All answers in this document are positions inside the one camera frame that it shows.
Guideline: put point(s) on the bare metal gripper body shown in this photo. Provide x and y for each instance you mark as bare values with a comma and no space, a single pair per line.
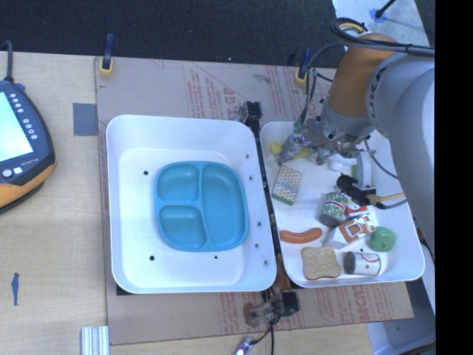
320,136

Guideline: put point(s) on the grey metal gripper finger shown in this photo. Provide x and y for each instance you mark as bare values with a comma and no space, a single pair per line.
289,149
320,158

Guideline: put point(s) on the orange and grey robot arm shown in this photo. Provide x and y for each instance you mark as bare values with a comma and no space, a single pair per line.
403,98

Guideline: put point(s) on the yellow banana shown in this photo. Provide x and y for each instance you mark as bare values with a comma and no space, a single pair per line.
275,148

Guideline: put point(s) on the white plastic tray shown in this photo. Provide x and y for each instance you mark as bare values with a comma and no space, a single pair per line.
314,183
136,213

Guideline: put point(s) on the green and white carton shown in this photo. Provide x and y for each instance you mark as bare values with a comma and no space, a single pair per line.
287,185

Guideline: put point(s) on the thin black rod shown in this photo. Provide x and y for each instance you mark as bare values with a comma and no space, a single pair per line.
267,191

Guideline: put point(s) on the green patterned can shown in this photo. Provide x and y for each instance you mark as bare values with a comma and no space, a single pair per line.
332,209

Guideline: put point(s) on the red and white packet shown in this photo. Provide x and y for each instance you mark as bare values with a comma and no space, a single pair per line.
357,211

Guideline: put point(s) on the orange sausage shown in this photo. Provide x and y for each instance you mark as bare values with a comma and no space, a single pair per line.
300,235

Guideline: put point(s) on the orange and white carton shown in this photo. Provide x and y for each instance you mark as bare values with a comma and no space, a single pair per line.
353,231

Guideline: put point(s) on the blue divided plate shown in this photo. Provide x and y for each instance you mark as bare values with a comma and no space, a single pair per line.
221,205

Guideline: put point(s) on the green apple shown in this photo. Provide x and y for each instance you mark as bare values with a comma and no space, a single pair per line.
383,239

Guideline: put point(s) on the tan bread slice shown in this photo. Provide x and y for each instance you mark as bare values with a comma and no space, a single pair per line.
320,263

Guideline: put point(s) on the white and orange can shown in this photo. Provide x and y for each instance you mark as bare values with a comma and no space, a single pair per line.
366,263

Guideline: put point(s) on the brown cardboard board red print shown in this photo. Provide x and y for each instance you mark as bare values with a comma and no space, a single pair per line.
148,87

